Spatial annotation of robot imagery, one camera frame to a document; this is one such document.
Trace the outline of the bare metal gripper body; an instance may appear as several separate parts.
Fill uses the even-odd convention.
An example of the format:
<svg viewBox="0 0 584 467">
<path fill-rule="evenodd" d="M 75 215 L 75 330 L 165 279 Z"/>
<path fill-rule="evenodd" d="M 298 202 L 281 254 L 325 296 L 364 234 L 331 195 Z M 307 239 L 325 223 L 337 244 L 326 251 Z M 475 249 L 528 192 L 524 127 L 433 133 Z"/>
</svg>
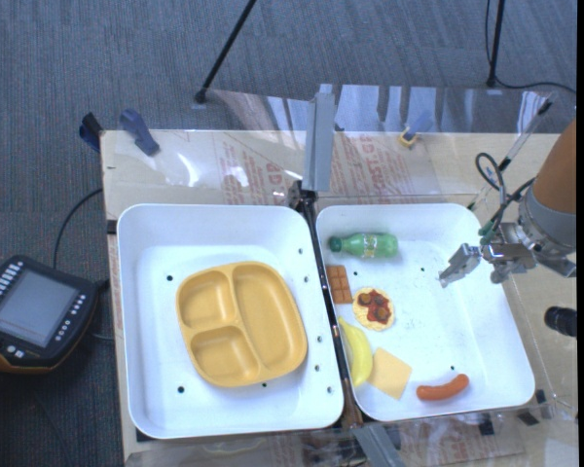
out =
<svg viewBox="0 0 584 467">
<path fill-rule="evenodd" d="M 525 222 L 504 222 L 481 235 L 482 258 L 491 265 L 497 261 L 515 261 L 517 266 L 511 274 L 542 266 L 561 277 L 573 278 L 576 264 L 568 256 L 574 252 L 574 244 L 558 240 Z"/>
</svg>

